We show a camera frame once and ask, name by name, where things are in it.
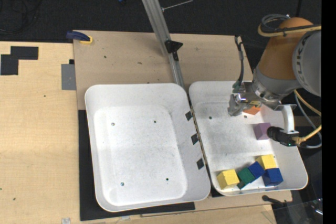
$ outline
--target toy block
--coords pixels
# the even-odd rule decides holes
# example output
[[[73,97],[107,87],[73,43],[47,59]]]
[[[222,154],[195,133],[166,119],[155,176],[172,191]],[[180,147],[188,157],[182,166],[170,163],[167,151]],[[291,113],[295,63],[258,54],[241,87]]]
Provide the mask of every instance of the toy block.
[[[263,180],[266,187],[278,186],[283,182],[282,174],[279,168],[267,169],[263,174]]]
[[[257,140],[266,140],[269,139],[267,135],[267,129],[271,127],[269,122],[259,123],[254,126],[254,134],[256,135]]]
[[[245,185],[247,185],[248,183],[253,182],[254,180],[256,180],[256,178],[254,177],[254,175],[251,173],[251,171],[246,167],[243,170],[241,170],[238,173],[238,177],[241,180],[241,182],[243,183],[239,183],[238,188],[240,188],[240,186],[244,187]]]
[[[259,156],[256,161],[262,166],[264,170],[277,168],[277,164],[275,163],[275,159],[272,154]]]
[[[257,114],[259,111],[260,111],[260,108],[256,108],[255,106],[252,106],[252,107],[249,108],[249,109],[244,109],[244,110],[243,110],[244,113],[248,113],[248,114],[251,114],[251,115],[255,115],[255,114]]]
[[[217,175],[217,180],[221,189],[233,187],[239,183],[239,178],[234,169],[225,170]]]
[[[239,188],[239,189],[242,189],[242,188],[244,188],[246,186],[246,184],[243,182],[243,181],[240,181],[238,184],[237,184],[237,187]]]
[[[250,170],[250,172],[254,175],[256,179],[265,173],[265,170],[262,168],[262,166],[258,162],[254,162],[253,164],[251,164],[248,167],[248,169]]]

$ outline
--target black mount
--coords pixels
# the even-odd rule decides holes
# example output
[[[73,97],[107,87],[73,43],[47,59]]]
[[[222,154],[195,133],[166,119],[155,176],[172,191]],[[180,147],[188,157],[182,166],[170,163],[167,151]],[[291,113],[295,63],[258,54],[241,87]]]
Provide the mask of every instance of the black mount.
[[[173,54],[173,58],[175,61],[178,61],[179,57],[177,55],[178,49],[180,49],[183,46],[183,43],[177,42],[177,41],[172,41],[172,40],[167,40],[165,43],[167,52],[169,54]]]

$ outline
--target wooden table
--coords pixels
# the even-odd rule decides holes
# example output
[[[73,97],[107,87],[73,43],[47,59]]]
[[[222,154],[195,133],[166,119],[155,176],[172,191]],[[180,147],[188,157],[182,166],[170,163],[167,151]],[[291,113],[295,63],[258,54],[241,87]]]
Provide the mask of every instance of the wooden table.
[[[94,38],[98,34],[103,36],[106,33],[96,33]],[[154,39],[153,33],[132,35]],[[173,38],[178,38],[176,41],[181,38],[184,41],[202,41],[204,36],[172,35]],[[215,47],[211,46],[212,41],[223,42],[225,54],[222,61],[235,65],[232,70],[236,70],[236,73],[230,76],[237,78],[240,63],[232,60],[238,58],[233,37],[206,38],[209,49]],[[74,44],[0,42],[0,54],[10,54],[11,46],[37,46],[39,55],[38,60],[19,60],[17,76],[0,76],[1,223],[58,224],[65,218],[70,218],[71,224],[122,221],[120,217],[80,221],[78,100],[76,91],[62,90],[61,87],[61,64],[68,64],[69,59],[74,59]],[[193,51],[200,45],[190,46],[187,49],[188,45],[185,44],[186,49],[181,49],[179,54],[184,63],[188,61],[187,51]],[[202,58],[208,63],[207,68],[211,69],[212,64],[216,64],[215,61],[199,57],[194,70],[202,66]],[[77,59],[76,78],[80,72],[77,70]],[[244,62],[249,69],[247,59]],[[219,78],[230,77],[225,72],[223,74]],[[183,75],[185,81],[190,82],[187,73]],[[197,80],[197,72],[194,72],[193,80]],[[290,191],[272,191],[269,194],[280,201],[291,201]],[[196,210],[192,212],[135,215],[129,219],[132,223],[269,223],[265,214],[268,218],[273,216],[271,205],[263,202],[261,196],[209,196],[196,202]]]

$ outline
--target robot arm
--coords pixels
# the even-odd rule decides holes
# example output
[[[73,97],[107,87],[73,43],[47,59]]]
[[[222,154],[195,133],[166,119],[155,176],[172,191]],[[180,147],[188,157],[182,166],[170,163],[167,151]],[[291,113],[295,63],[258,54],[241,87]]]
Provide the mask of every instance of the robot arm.
[[[269,21],[276,18],[279,16],[268,16]],[[283,22],[279,28],[269,30],[266,23],[259,26],[258,32],[270,40],[252,82],[241,83],[238,93],[231,95],[228,113],[237,116],[245,109],[261,105],[282,111],[285,128],[269,130],[269,136],[278,141],[275,134],[284,134],[279,142],[290,146],[294,143],[289,135],[298,135],[292,113],[296,105],[283,105],[281,100],[298,88],[321,97],[321,26],[303,18],[280,18]]]

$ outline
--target white plastic tray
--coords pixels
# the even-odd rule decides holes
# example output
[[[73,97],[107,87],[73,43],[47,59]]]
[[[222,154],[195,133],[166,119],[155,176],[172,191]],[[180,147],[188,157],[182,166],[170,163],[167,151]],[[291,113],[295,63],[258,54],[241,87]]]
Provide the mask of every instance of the white plastic tray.
[[[85,95],[98,204],[124,211],[206,198],[210,181],[184,89],[95,85]]]
[[[263,105],[256,115],[229,116],[227,108],[234,81],[200,81],[189,88],[212,185],[222,195],[234,196],[268,190],[303,189],[308,175],[297,147],[286,147],[273,140],[257,140],[255,124],[269,122],[284,127],[280,111]],[[273,154],[284,181],[277,187],[265,187],[261,177],[241,190],[235,186],[221,190],[219,172],[248,167],[260,155]]]

